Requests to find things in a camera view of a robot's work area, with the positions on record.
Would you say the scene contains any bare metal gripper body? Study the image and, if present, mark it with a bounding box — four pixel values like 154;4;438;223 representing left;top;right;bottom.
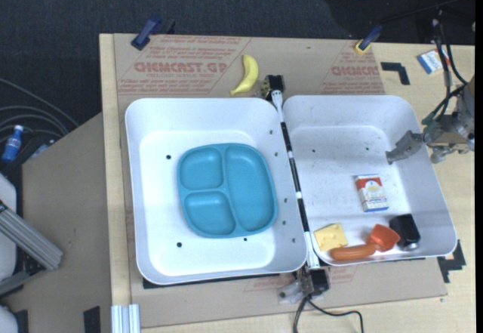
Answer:
422;113;476;153

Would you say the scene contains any red and white carton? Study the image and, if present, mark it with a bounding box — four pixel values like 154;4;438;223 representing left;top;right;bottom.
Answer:
354;173;391;214

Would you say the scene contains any white plastic tray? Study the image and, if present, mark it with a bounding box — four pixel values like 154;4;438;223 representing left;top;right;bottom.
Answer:
124;97;309;285
281;94;459;268

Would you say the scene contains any blue and white packet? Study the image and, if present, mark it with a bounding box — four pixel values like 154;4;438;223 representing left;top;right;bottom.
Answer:
416;48;451;76

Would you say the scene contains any black can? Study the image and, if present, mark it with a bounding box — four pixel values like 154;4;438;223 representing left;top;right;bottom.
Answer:
389;213;422;251

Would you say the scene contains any orange cup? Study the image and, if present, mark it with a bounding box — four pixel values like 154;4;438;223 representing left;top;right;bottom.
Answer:
365;223;402;253

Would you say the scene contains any thin black and white rod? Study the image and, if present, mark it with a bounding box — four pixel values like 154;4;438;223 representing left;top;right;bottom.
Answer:
270;91;322;269

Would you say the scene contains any yellow cheese wedge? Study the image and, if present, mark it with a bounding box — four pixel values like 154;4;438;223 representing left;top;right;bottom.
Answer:
312;222;349;253

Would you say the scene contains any orange sausage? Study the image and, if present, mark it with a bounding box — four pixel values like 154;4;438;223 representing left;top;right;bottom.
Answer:
330;243;378;262

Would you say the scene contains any blue divided plate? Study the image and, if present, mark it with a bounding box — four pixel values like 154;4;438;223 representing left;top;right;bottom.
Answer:
176;143;279;239

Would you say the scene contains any yellow banana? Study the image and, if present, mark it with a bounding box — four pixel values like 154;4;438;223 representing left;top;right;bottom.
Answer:
229;54;260;97

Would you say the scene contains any brown cardboard board red print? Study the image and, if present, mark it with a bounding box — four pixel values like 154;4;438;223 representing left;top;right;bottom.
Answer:
112;33;448;329

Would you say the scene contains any blue plastic bottle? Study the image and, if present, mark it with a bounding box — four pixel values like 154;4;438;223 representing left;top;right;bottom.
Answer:
0;124;25;164

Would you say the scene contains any black block with thin wires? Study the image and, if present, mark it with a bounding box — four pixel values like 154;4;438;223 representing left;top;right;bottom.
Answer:
296;267;332;295
260;74;286;99

